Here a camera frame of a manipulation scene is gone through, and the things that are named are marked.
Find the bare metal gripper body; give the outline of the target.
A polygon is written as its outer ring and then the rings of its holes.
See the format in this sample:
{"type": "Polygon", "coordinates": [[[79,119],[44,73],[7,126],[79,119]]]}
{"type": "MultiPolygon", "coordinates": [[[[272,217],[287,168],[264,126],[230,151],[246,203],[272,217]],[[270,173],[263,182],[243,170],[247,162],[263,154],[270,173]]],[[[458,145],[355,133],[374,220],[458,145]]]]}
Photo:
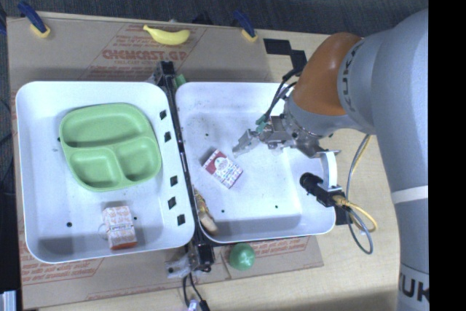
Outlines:
{"type": "Polygon", "coordinates": [[[256,121],[256,132],[260,142],[269,149],[281,151],[284,148],[299,150],[309,158],[319,157],[327,152],[320,146],[320,140],[337,128],[339,116],[305,114],[296,118],[292,114],[265,115],[256,121]]]}

